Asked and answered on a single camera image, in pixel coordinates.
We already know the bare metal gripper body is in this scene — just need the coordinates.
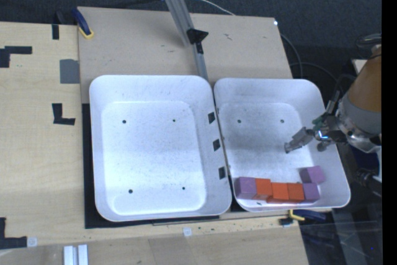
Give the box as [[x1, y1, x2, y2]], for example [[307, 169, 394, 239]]
[[313, 108, 382, 153]]

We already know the purple cube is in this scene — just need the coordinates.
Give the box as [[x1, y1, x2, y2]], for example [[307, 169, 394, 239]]
[[298, 165, 327, 184], [301, 182, 321, 203], [234, 176, 258, 200]]

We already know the white plastic tray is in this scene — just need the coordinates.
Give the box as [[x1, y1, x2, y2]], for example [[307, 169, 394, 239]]
[[89, 74, 233, 223], [213, 77, 352, 213]]

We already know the orange cube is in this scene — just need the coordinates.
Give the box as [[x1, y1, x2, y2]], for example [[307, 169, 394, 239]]
[[254, 177, 274, 196], [287, 182, 306, 202], [270, 182, 290, 200]]

